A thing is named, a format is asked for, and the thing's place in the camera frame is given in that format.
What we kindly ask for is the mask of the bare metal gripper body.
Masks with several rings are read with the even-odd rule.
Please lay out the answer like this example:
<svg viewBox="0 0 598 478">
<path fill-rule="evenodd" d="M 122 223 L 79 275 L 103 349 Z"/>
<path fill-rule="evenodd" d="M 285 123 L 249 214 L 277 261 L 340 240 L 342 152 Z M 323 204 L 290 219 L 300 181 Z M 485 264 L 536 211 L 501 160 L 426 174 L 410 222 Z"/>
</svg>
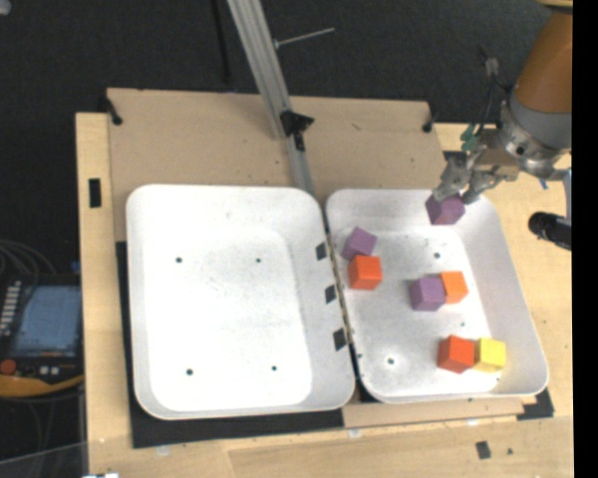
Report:
<svg viewBox="0 0 598 478">
<path fill-rule="evenodd" d="M 571 118 L 556 114 L 503 113 L 494 127 L 484 127 L 470 146 L 473 180 L 512 181 L 526 173 L 541 181 L 560 181 L 570 168 L 562 162 L 571 151 Z"/>
</svg>

